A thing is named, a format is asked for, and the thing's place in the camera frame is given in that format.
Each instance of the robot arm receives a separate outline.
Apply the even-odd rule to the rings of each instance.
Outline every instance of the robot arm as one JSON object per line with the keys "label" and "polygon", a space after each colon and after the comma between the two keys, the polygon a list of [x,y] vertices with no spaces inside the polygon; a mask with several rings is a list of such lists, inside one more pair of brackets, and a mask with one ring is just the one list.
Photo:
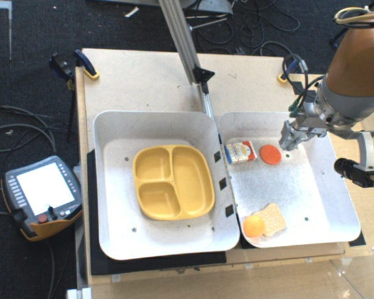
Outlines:
{"label": "robot arm", "polygon": [[361,187],[374,187],[374,131],[352,130],[374,112],[374,12],[365,15],[366,19],[357,23],[370,25],[366,29],[349,28],[319,83],[315,100],[303,103],[292,123],[284,122],[280,147],[290,151],[302,141],[323,137],[327,132],[358,140],[360,162],[339,159],[334,168]]}

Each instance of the green connector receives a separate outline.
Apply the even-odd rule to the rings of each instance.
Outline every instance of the green connector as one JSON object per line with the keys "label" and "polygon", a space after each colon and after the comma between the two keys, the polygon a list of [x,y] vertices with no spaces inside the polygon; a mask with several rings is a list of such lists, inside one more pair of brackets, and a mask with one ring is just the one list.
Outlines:
{"label": "green connector", "polygon": [[297,106],[298,106],[298,100],[295,100],[295,101],[293,102],[293,104],[291,104],[291,105],[288,107],[288,111],[289,111],[289,112],[294,111],[295,108],[296,108]]}
{"label": "green connector", "polygon": [[292,118],[297,117],[299,110],[300,110],[300,107],[295,107],[294,110],[291,113],[289,113],[289,117],[292,117]]}

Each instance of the table top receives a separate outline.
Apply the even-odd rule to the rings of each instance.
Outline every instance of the table top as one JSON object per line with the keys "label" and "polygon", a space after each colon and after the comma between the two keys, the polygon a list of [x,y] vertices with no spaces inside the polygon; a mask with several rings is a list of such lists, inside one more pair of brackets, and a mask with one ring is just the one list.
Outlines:
{"label": "table top", "polygon": [[[79,122],[79,150],[84,192],[84,233],[87,270],[90,269],[89,205],[87,202],[86,154],[94,148],[93,121],[106,110],[148,112],[201,112],[196,86],[188,83],[177,53],[130,50],[84,49],[96,70],[98,80],[89,80],[76,68],[76,93]],[[227,112],[285,112],[294,100],[290,85],[277,81],[282,58],[244,55],[199,54],[202,68],[215,76],[208,82],[214,120]],[[358,123],[355,129],[361,130]],[[330,135],[337,158],[359,159],[355,141]],[[208,272],[234,271],[246,265],[270,267],[286,263],[373,255],[374,189],[362,189],[350,181],[347,187],[357,212],[365,245],[350,247],[347,242],[313,244],[276,249],[242,249],[226,252],[227,264],[203,267]],[[122,274],[122,280],[177,276],[177,270],[155,270]],[[87,275],[89,285],[112,283],[111,276]]]}

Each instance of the yellow divided plate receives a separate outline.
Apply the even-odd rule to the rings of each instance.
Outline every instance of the yellow divided plate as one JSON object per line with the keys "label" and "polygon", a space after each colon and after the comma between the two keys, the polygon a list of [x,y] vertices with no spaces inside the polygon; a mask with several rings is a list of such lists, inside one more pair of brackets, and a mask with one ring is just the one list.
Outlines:
{"label": "yellow divided plate", "polygon": [[188,145],[145,148],[133,160],[141,210],[159,221],[207,214],[214,205],[211,173],[203,154]]}

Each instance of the wooden table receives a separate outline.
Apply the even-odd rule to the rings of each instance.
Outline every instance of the wooden table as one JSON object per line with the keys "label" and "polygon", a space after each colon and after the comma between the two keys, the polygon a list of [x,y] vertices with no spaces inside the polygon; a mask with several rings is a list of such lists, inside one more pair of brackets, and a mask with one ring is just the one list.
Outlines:
{"label": "wooden table", "polygon": [[[295,298],[306,298],[312,291],[323,295],[337,293],[340,288],[351,291],[349,298],[356,298],[355,286],[340,279],[339,268],[346,259],[360,257],[368,259],[368,271],[374,271],[374,189],[364,190],[350,181],[347,186],[366,245],[350,247],[347,242],[340,242],[274,249],[237,246],[226,252],[227,264],[222,265],[91,275],[86,154],[94,148],[95,116],[105,110],[201,112],[202,108],[197,88],[188,83],[177,53],[98,49],[83,52],[100,72],[96,81],[89,80],[81,68],[75,72],[84,199],[82,246],[88,271],[84,286],[91,288],[94,298],[252,298],[253,294],[275,298],[280,292],[286,295],[293,291],[287,287],[289,283],[308,285],[307,290],[291,292]],[[294,99],[292,87],[277,81],[282,58],[199,54],[199,61],[202,68],[216,73],[208,83],[215,121],[226,112],[284,112]],[[331,139],[338,158],[359,160],[355,141],[333,135]],[[256,279],[261,280],[260,285],[253,282]]]}

